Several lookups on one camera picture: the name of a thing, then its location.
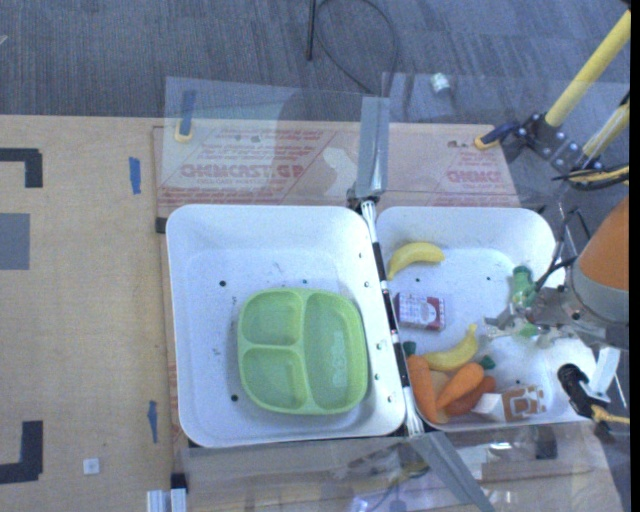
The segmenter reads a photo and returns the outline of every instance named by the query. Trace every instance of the green bowl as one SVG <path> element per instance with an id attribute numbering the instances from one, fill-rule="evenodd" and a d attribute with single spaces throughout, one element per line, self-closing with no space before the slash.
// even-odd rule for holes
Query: green bowl
<path id="1" fill-rule="evenodd" d="M 335 414 L 367 391 L 362 319 L 342 295 L 308 288 L 253 294 L 238 321 L 240 380 L 270 411 Z"/>

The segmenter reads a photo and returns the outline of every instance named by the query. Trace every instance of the wooden board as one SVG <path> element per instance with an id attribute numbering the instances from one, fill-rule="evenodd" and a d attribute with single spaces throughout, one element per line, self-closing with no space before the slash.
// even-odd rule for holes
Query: wooden board
<path id="1" fill-rule="evenodd" d="M 30 218 L 29 269 L 0 270 L 0 464 L 18 462 L 23 421 L 44 426 L 43 473 L 0 485 L 0 510 L 145 510 L 148 490 L 169 487 L 156 124 L 0 116 L 2 147 L 44 159 L 43 188 L 25 188 L 23 164 L 0 162 L 0 212 Z M 88 458 L 99 474 L 84 475 Z"/>

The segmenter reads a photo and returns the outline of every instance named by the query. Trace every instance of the yellow pipe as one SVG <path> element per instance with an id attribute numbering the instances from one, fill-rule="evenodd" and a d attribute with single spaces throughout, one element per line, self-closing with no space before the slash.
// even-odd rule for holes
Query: yellow pipe
<path id="1" fill-rule="evenodd" d="M 545 115 L 550 126 L 558 128 L 575 108 L 587 89 L 604 72 L 631 37 L 631 10 L 627 9 L 600 46 Z"/>
<path id="2" fill-rule="evenodd" d="M 601 154 L 605 148 L 611 144 L 611 142 L 620 135 L 620 132 L 629 124 L 631 112 L 631 100 L 620 105 L 609 120 L 605 123 L 602 129 L 593 135 L 586 144 L 582 147 L 582 152 L 589 157 L 589 159 L 596 158 Z"/>

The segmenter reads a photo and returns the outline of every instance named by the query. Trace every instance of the banana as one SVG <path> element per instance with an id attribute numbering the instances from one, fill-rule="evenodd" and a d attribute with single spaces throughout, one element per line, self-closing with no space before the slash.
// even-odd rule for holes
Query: banana
<path id="1" fill-rule="evenodd" d="M 467 333 L 458 344 L 442 352 L 427 352 L 423 357 L 429 363 L 429 368 L 441 372 L 453 371 L 469 362 L 478 351 L 476 340 L 477 324 L 470 324 Z"/>
<path id="2" fill-rule="evenodd" d="M 410 242 L 405 244 L 391 256 L 387 279 L 391 281 L 400 270 L 419 261 L 440 263 L 444 261 L 444 253 L 440 247 L 429 242 Z"/>

